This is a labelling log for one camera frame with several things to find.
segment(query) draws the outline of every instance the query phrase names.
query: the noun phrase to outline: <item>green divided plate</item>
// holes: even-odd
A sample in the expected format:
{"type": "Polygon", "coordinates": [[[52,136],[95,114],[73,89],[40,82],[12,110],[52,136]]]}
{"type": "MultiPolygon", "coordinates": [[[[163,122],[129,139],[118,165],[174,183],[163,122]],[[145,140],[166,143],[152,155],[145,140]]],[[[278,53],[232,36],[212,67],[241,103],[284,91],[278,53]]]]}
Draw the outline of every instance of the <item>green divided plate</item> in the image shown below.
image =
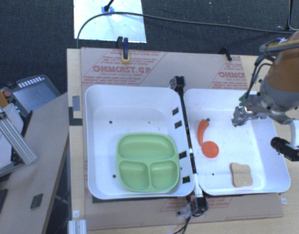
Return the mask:
{"type": "Polygon", "coordinates": [[[121,183],[134,192],[169,191],[180,176],[176,146],[163,134],[122,136],[117,143],[116,165],[121,183]]]}

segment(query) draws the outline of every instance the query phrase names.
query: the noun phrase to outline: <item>toy bread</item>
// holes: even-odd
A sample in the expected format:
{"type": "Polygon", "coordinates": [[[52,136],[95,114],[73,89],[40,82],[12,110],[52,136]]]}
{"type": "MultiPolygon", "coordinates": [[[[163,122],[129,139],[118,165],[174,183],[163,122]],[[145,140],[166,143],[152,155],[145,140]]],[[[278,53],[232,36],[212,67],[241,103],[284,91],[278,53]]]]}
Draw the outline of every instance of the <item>toy bread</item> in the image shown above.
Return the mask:
{"type": "Polygon", "coordinates": [[[251,177],[250,166],[232,163],[231,171],[233,175],[233,185],[235,187],[252,185],[253,181],[251,177]]]}

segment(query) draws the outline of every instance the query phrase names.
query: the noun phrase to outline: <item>toy carrot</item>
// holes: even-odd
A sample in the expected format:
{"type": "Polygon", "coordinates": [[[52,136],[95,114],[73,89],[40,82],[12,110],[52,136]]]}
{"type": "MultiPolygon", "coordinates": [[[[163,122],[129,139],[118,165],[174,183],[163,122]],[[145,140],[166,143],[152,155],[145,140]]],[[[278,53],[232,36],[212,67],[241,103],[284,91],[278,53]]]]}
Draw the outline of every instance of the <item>toy carrot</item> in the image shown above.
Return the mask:
{"type": "Polygon", "coordinates": [[[208,158],[215,158],[219,154],[219,147],[213,141],[203,142],[204,132],[209,126],[209,121],[203,119],[197,129],[197,138],[200,146],[202,147],[203,154],[208,158]]]}

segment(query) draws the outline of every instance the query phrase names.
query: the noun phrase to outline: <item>white tray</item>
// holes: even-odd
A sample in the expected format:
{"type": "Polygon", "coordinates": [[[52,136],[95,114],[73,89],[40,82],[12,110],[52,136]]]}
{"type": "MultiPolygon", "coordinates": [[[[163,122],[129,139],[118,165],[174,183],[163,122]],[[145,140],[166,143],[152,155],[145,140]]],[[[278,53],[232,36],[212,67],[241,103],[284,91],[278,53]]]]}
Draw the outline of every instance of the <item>white tray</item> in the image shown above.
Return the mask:
{"type": "Polygon", "coordinates": [[[85,94],[88,186],[100,199],[174,197],[192,192],[194,181],[188,153],[181,101],[170,88],[95,85],[85,94]],[[175,128],[181,121],[182,126],[175,128]],[[179,160],[180,179],[168,192],[138,193],[126,189],[116,169],[116,145],[121,136],[135,132],[168,135],[177,152],[187,152],[179,160]],[[183,183],[183,178],[190,181],[183,183]]]}
{"type": "Polygon", "coordinates": [[[190,89],[184,96],[199,185],[210,195],[280,193],[290,186],[284,157],[270,145],[277,136],[273,121],[267,118],[232,125],[235,106],[243,94],[235,90],[190,89]],[[207,118],[210,122],[204,141],[212,140],[220,149],[213,159],[203,155],[196,137],[199,122],[207,118]],[[233,162],[250,166],[251,186],[233,186],[233,162]]]}

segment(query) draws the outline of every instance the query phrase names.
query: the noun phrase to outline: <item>cardboard sheet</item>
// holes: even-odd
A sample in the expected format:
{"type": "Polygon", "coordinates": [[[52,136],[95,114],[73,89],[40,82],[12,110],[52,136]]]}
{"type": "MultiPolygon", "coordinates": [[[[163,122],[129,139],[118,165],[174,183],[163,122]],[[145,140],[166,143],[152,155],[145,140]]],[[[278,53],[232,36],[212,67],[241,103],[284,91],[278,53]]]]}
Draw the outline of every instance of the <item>cardboard sheet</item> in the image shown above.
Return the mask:
{"type": "MultiPolygon", "coordinates": [[[[239,56],[228,61],[224,55],[201,55],[152,51],[130,51],[131,61],[121,62],[117,49],[81,50],[81,87],[83,96],[94,84],[168,87],[174,76],[185,76],[189,88],[247,88],[239,56]]],[[[86,125],[83,121],[83,139],[86,125]]],[[[176,212],[187,205],[185,198],[142,200],[98,200],[87,183],[87,147],[84,142],[85,218],[88,230],[182,224],[176,212]]],[[[209,209],[191,222],[213,222],[283,216],[277,194],[243,195],[208,198],[209,209]]]]}

